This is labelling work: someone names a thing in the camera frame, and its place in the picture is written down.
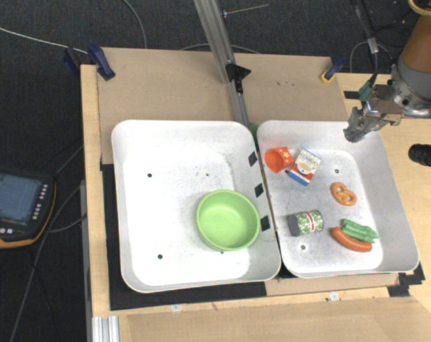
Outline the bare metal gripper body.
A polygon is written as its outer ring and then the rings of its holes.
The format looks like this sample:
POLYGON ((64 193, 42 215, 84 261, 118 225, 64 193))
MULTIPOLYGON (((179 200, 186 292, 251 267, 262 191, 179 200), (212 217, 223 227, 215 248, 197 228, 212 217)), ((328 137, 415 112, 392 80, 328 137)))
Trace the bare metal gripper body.
POLYGON ((431 99, 408 84, 391 79, 385 85, 373 86, 360 111, 364 117, 375 120, 375 126, 396 126, 402 119, 431 119, 431 99))

